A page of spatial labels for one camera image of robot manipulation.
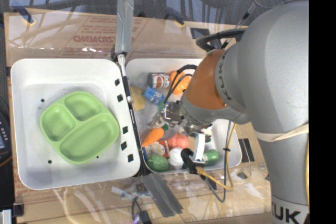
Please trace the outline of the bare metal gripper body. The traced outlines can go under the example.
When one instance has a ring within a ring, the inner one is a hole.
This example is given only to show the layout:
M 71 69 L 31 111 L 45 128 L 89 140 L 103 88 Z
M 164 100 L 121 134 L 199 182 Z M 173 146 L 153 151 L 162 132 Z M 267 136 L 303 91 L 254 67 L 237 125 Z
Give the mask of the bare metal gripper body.
M 184 119 L 184 115 L 181 110 L 181 102 L 180 101 L 170 101 L 163 104 L 161 110 L 166 110 L 166 120 L 165 122 L 171 124 L 180 124 Z

